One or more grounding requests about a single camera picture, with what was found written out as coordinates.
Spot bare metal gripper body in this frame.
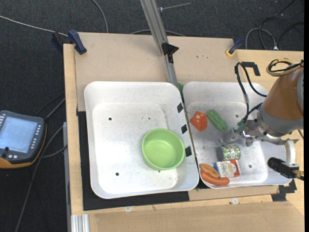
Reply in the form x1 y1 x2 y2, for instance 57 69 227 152
240 119 288 145

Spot white plastic tray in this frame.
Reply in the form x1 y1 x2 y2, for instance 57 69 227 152
84 81 200 200
183 81 294 189

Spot green and white can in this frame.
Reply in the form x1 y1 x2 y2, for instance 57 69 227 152
217 144 241 161

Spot green bean pods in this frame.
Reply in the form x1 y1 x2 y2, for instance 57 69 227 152
206 109 229 132

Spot white and red carton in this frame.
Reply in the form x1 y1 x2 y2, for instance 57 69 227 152
213 159 242 179

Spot orange pretzel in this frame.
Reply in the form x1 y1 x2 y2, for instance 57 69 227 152
199 163 221 179

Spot orange sausage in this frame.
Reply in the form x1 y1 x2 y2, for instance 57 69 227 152
200 171 230 187

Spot green bowl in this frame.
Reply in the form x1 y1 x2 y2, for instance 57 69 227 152
141 128 186 171

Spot pale wood board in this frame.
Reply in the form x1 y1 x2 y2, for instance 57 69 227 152
73 32 281 202

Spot black cylinder on white bracket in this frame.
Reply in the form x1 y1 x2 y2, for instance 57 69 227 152
267 139 300 179

